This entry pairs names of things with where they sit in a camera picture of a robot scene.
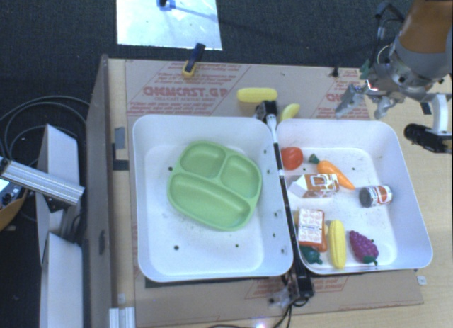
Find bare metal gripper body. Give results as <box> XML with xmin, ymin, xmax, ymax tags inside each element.
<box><xmin>364</xmin><ymin>62</ymin><xmax>445</xmax><ymax>105</ymax></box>

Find orange and white packet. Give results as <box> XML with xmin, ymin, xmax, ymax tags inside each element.
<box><xmin>296</xmin><ymin>208</ymin><xmax>329</xmax><ymax>254</ymax></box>

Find red tomato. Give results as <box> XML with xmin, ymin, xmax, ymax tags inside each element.
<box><xmin>280</xmin><ymin>147</ymin><xmax>304</xmax><ymax>171</ymax></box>

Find black cylinder on white bracket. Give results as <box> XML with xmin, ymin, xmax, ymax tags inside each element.
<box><xmin>403</xmin><ymin>92</ymin><xmax>453</xmax><ymax>154</ymax></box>

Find green divided plate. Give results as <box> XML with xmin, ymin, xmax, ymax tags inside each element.
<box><xmin>166</xmin><ymin>140</ymin><xmax>263</xmax><ymax>232</ymax></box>

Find purple grapes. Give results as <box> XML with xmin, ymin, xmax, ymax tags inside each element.
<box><xmin>348</xmin><ymin>230</ymin><xmax>379</xmax><ymax>267</ymax></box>

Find orange carrot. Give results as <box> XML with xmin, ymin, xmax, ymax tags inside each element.
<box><xmin>308</xmin><ymin>153</ymin><xmax>356</xmax><ymax>191</ymax></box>

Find orange and white can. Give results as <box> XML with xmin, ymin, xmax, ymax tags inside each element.
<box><xmin>358</xmin><ymin>184</ymin><xmax>394</xmax><ymax>209</ymax></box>

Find green broccoli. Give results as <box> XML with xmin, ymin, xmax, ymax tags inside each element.
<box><xmin>299</xmin><ymin>246</ymin><xmax>324</xmax><ymax>266</ymax></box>

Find brown cardboard board red print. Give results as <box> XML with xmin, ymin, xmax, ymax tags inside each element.
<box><xmin>124</xmin><ymin>58</ymin><xmax>425</xmax><ymax>324</ymax></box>

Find white plastic tray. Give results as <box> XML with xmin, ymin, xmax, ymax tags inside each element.
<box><xmin>132</xmin><ymin>113</ymin><xmax>295</xmax><ymax>283</ymax></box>
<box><xmin>275</xmin><ymin>118</ymin><xmax>435</xmax><ymax>276</ymax></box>

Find orange and white carton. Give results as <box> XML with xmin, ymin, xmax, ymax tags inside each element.
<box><xmin>287</xmin><ymin>173</ymin><xmax>341</xmax><ymax>200</ymax></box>

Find yellow corn cob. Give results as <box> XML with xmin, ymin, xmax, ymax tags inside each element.
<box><xmin>328</xmin><ymin>220</ymin><xmax>348</xmax><ymax>270</ymax></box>
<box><xmin>236</xmin><ymin>87</ymin><xmax>279</xmax><ymax>104</ymax></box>

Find yellow banana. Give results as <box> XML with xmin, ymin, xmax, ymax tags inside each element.
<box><xmin>279</xmin><ymin>103</ymin><xmax>302</xmax><ymax>123</ymax></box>

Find thin black and white rod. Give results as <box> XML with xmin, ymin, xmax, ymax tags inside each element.
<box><xmin>265</xmin><ymin>113</ymin><xmax>304</xmax><ymax>278</ymax></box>

